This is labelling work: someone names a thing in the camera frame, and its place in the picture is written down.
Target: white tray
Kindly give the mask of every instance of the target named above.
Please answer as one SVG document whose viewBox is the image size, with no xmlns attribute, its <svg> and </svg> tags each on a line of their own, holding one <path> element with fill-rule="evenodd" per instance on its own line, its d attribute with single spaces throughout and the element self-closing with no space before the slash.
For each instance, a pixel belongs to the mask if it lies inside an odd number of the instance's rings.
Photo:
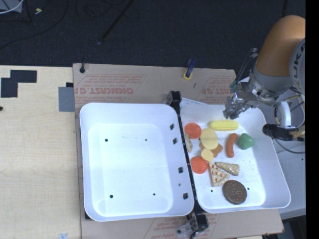
<svg viewBox="0 0 319 239">
<path fill-rule="evenodd" d="M 175 110 L 89 103 L 80 111 L 84 206 L 96 221 L 184 216 L 194 206 Z"/>
<path fill-rule="evenodd" d="M 185 105 L 181 109 L 183 126 L 195 122 L 201 128 L 209 127 L 212 120 L 224 120 L 223 105 Z M 284 208 L 291 200 L 290 192 L 282 172 L 272 140 L 262 132 L 266 124 L 263 113 L 258 109 L 249 109 L 235 119 L 239 128 L 234 131 L 216 131 L 219 143 L 224 147 L 213 162 L 222 161 L 236 163 L 240 166 L 238 176 L 230 175 L 230 179 L 241 182 L 247 189 L 244 203 L 229 203 L 222 193 L 222 186 L 212 187 L 209 171 L 203 174 L 193 173 L 199 205 L 209 213 L 224 213 L 243 210 Z M 253 137 L 253 147 L 242 150 L 234 145 L 235 156 L 226 156 L 226 140 L 230 133 L 247 133 Z M 192 139 L 193 150 L 189 159 L 200 155 L 200 140 Z"/>
</svg>

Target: yellow toy corn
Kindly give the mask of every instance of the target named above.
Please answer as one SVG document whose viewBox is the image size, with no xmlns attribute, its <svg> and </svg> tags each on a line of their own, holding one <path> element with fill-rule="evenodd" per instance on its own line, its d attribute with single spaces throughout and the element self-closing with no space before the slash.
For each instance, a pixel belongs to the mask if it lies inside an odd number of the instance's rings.
<svg viewBox="0 0 319 239">
<path fill-rule="evenodd" d="M 236 130 L 239 127 L 239 124 L 232 119 L 213 120 L 209 123 L 209 127 L 216 131 L 232 131 Z"/>
</svg>

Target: dark floor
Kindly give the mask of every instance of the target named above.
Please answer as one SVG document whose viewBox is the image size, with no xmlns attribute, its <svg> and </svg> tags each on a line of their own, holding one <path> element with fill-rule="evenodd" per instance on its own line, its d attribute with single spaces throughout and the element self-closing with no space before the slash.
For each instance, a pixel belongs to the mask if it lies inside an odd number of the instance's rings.
<svg viewBox="0 0 319 239">
<path fill-rule="evenodd" d="M 283 15 L 306 0 L 25 0 L 0 13 L 0 64 L 73 63 L 234 69 Z"/>
</svg>

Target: white cable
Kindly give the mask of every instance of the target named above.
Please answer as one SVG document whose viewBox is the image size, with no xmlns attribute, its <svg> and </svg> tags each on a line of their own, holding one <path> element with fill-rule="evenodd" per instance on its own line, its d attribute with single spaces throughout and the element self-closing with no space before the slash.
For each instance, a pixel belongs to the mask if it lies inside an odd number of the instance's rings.
<svg viewBox="0 0 319 239">
<path fill-rule="evenodd" d="M 7 12 L 10 12 L 10 11 L 13 11 L 13 10 L 17 9 L 17 8 L 23 3 L 23 1 L 24 1 L 24 0 L 21 0 L 21 1 L 17 4 L 17 6 L 14 7 L 14 8 L 11 8 L 11 9 L 6 10 L 6 11 L 1 11 L 0 14 L 4 14 L 4 13 L 7 13 Z"/>
</svg>

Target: green toy pepper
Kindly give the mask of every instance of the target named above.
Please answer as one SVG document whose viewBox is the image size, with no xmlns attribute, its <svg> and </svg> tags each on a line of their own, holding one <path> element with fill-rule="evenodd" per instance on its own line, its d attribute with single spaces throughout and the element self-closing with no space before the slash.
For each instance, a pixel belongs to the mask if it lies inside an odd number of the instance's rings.
<svg viewBox="0 0 319 239">
<path fill-rule="evenodd" d="M 238 138 L 237 144 L 242 149 L 248 149 L 255 144 L 255 141 L 250 135 L 242 133 Z"/>
</svg>

